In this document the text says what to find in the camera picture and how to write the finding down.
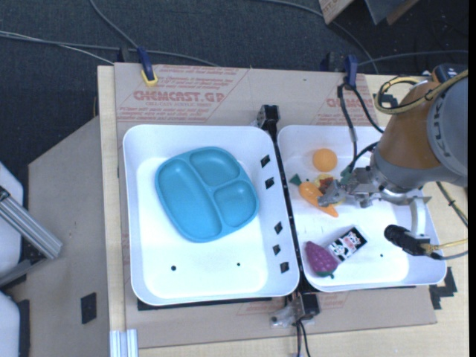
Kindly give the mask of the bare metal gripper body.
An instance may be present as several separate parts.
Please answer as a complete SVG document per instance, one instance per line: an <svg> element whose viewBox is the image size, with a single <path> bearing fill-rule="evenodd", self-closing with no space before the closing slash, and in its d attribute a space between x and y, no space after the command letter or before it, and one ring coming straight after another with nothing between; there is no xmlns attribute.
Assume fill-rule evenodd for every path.
<svg viewBox="0 0 476 357"><path fill-rule="evenodd" d="M409 189L400 187L385 177L375 166L357 167L343 175L343 185L362 208L368 208L375 200L394 205L407 205Z"/></svg>

